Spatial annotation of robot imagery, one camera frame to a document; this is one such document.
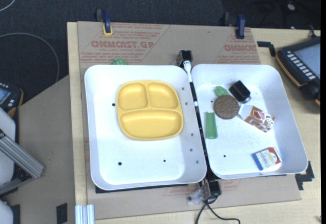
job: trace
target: blue clamp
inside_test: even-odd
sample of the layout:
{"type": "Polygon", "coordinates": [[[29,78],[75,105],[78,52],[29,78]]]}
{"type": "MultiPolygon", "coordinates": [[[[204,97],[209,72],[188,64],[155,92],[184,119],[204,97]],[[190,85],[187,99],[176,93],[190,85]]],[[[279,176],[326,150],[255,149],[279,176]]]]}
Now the blue clamp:
{"type": "Polygon", "coordinates": [[[110,14],[106,9],[96,9],[94,13],[94,21],[103,22],[103,33],[106,37],[112,36],[113,30],[110,21],[110,14]]]}
{"type": "Polygon", "coordinates": [[[238,39],[244,39],[245,37],[245,23],[245,17],[242,14],[237,15],[236,25],[238,28],[235,30],[235,35],[238,39]]]}

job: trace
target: black eraser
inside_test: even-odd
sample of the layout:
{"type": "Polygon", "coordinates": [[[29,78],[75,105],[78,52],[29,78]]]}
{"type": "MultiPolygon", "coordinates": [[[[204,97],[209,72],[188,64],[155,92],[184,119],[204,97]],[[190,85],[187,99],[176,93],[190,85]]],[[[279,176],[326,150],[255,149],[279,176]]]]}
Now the black eraser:
{"type": "Polygon", "coordinates": [[[248,102],[250,100],[250,91],[240,80],[234,83],[229,91],[239,102],[248,102]]]}

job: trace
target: black device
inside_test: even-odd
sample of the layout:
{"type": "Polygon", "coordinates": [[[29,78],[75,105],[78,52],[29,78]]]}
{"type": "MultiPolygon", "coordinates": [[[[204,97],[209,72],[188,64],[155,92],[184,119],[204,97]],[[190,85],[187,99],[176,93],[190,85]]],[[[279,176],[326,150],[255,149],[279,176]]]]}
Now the black device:
{"type": "Polygon", "coordinates": [[[276,60],[303,96],[320,106],[320,37],[282,48],[276,60]]]}
{"type": "Polygon", "coordinates": [[[17,86],[0,78],[0,107],[11,117],[22,104],[23,91],[17,86]]]}
{"type": "Polygon", "coordinates": [[[250,91],[248,88],[242,83],[241,80],[238,80],[234,83],[230,88],[229,91],[235,97],[238,102],[247,103],[251,99],[250,91]]]}

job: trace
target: cookie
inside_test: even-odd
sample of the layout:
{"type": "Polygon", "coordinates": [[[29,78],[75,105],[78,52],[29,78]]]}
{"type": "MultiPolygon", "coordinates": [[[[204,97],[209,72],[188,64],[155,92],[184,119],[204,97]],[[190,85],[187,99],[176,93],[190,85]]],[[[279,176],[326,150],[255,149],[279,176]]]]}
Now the cookie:
{"type": "Polygon", "coordinates": [[[222,119],[231,119],[239,112],[237,100],[230,95],[221,95],[214,102],[214,111],[222,119]]]}

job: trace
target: yellow divided plate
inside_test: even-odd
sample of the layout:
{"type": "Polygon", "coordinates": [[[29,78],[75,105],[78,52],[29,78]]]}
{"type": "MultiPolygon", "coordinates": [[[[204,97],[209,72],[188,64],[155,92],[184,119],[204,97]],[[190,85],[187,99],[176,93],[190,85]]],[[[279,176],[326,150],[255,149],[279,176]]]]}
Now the yellow divided plate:
{"type": "Polygon", "coordinates": [[[161,81],[133,81],[118,89],[117,112],[124,134],[137,140],[172,138],[183,128],[180,100],[161,81]]]}

